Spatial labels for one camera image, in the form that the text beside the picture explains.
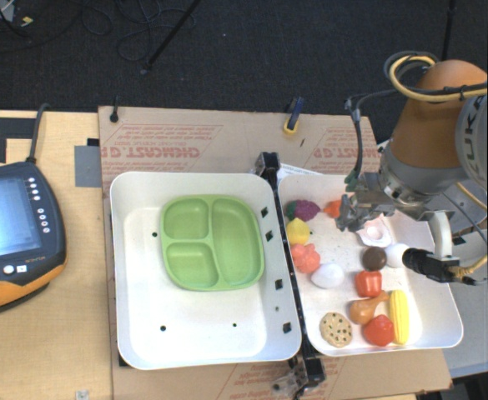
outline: black pole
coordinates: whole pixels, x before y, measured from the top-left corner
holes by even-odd
[[[453,23],[453,16],[456,11],[456,0],[450,0],[450,6],[447,9],[447,24],[445,25],[444,49],[442,50],[442,61],[447,59],[447,50],[450,46],[451,25]]]
[[[175,37],[175,34],[177,34],[180,30],[180,28],[184,25],[186,20],[189,18],[189,16],[192,14],[192,12],[195,10],[195,8],[199,5],[201,0],[194,0],[194,2],[190,5],[188,10],[184,13],[184,15],[179,19],[179,21],[175,24],[171,32],[168,34],[168,36],[165,38],[165,40],[162,42],[162,44],[158,47],[157,51],[154,53],[154,55],[145,63],[143,66],[142,70],[140,71],[141,74],[147,74],[149,71],[151,71],[151,67],[153,66],[154,62],[157,60],[157,58],[160,56],[160,54],[164,51],[164,49],[168,46],[169,42]]]

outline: blue screen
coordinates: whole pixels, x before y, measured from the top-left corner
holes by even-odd
[[[0,179],[0,256],[40,248],[42,243],[24,181]]]

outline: yellow lemon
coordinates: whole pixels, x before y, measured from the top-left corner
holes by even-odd
[[[298,217],[286,225],[286,237],[289,244],[305,244],[309,241],[310,228]]]

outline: red bell pepper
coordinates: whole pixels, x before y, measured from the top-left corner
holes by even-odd
[[[380,314],[364,326],[362,333],[369,343],[384,347],[394,341],[394,324],[384,314]]]
[[[382,290],[383,276],[380,271],[363,270],[355,276],[355,287],[361,298],[375,298]]]

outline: green toy plate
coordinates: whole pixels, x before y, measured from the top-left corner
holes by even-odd
[[[164,265],[182,288],[247,288],[262,276],[259,225],[251,208],[236,197],[176,198],[162,209],[160,232]]]

